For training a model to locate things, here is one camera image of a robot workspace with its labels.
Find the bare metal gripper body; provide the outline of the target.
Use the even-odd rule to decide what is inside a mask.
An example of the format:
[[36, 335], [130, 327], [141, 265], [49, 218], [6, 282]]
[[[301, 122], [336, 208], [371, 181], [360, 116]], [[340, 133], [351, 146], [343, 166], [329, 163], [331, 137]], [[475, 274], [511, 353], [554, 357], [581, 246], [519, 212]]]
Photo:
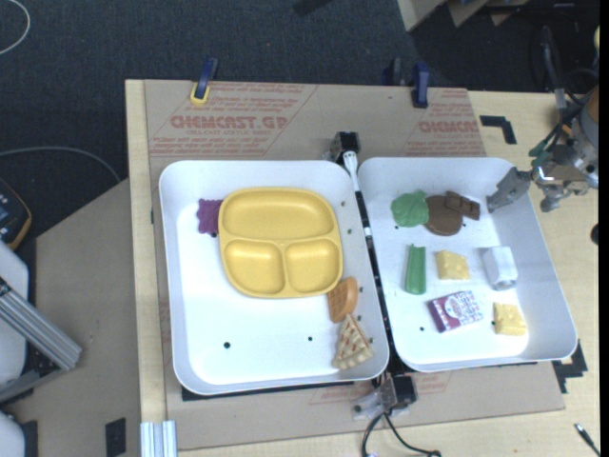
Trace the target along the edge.
[[531, 166], [533, 181], [547, 194], [585, 194], [599, 188], [598, 157], [592, 149], [559, 144], [541, 152]]

